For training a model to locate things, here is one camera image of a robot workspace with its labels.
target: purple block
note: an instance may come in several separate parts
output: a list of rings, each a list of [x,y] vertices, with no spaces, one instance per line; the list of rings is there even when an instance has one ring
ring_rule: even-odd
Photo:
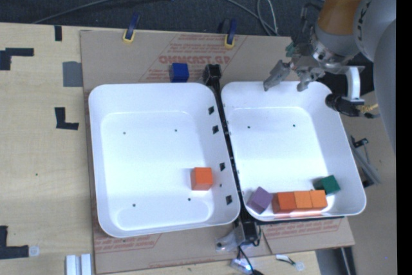
[[[258,187],[247,202],[253,211],[261,214],[269,206],[273,198],[273,194],[268,193],[262,187]]]

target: black tape marking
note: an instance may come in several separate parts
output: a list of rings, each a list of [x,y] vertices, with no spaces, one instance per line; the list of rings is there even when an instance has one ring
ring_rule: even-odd
[[[34,48],[6,48],[0,51],[0,70],[10,71],[12,56],[34,56]]]
[[[34,56],[34,48],[6,48],[9,56]]]
[[[0,51],[0,70],[10,70],[12,57],[5,51]]]
[[[7,226],[0,226],[0,259],[27,258],[28,256],[28,245],[7,246]]]
[[[57,119],[56,128],[78,130],[79,123],[66,123],[66,108],[56,107],[54,111]]]
[[[54,40],[55,41],[63,40],[62,27],[60,25],[54,26]]]

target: white plastic tray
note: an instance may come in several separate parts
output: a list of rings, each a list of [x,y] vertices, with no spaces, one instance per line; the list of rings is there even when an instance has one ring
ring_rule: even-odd
[[[313,82],[302,92],[298,82],[282,82],[264,91],[262,82],[232,82],[222,91],[239,184],[245,203],[259,186],[269,193],[313,189],[313,182],[334,175],[341,190],[328,196],[320,213],[294,218],[359,214],[366,197],[340,115],[328,108],[330,90]],[[272,206],[256,219],[284,218]]]
[[[89,96],[98,220],[128,237],[233,222],[240,202],[218,107],[198,83],[113,84]],[[209,191],[192,191],[194,167]]]

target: orange cube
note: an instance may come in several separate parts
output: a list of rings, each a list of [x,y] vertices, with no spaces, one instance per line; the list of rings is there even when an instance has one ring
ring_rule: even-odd
[[[296,211],[305,211],[312,208],[312,199],[309,191],[294,191]]]
[[[195,167],[191,172],[192,190],[209,190],[213,184],[211,167]]]
[[[326,200],[326,193],[324,190],[311,190],[309,193],[314,211],[320,211],[328,206],[328,201]]]
[[[290,213],[296,209],[295,194],[282,192],[273,195],[272,208],[274,213]]]

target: cardboard sheet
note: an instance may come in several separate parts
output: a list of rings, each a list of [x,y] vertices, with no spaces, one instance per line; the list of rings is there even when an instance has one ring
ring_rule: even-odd
[[[80,32],[86,137],[93,212],[93,244],[97,274],[233,259],[236,252],[216,252],[215,239],[232,225],[189,231],[112,238],[100,228],[96,212],[88,96],[102,84],[168,82],[169,66],[184,62],[189,81],[198,81],[206,64],[220,64],[222,87],[231,81],[263,81],[285,58],[287,37],[236,36],[235,47],[224,47],[224,35],[137,31],[133,43],[122,41],[122,30]],[[296,80],[290,75],[288,80]],[[258,247],[249,256],[312,251],[353,245],[346,218],[262,226]]]

